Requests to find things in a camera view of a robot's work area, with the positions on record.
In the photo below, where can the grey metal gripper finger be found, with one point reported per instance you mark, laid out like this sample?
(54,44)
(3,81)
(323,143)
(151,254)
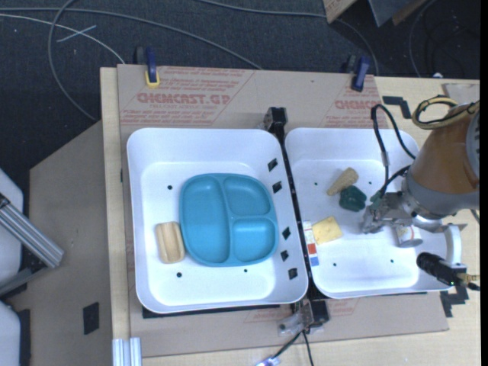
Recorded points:
(368,222)
(386,223)

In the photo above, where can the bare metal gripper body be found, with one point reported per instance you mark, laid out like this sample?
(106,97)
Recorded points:
(398,206)

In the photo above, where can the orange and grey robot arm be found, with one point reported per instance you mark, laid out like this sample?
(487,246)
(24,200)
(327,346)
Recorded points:
(442,166)

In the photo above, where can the small white can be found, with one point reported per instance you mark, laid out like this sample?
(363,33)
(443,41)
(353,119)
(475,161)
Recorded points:
(407,236)

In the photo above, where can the green toy pepper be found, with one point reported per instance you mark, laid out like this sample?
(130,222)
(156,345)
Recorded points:
(352,200)

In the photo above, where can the yellow toy cheese slice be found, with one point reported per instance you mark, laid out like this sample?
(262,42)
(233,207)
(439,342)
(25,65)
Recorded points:
(326,231)

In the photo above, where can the white plastic tray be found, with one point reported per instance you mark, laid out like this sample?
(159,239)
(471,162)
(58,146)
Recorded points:
(213,284)
(366,269)

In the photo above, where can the yellow toy corn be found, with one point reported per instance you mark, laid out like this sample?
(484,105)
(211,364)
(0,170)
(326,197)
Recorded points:
(343,181)

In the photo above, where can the white carton red blue print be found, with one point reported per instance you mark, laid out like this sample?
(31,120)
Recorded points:
(312,248)

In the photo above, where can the blue divided plate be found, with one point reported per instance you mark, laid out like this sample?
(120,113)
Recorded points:
(225,219)

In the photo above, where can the brown cardboard board red print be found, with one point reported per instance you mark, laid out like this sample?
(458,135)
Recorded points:
(213,101)

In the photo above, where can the tan toy bread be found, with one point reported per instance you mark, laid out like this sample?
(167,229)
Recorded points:
(169,242)

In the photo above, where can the black cylinder on white bracket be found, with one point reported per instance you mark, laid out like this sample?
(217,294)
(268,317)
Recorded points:
(438,267)

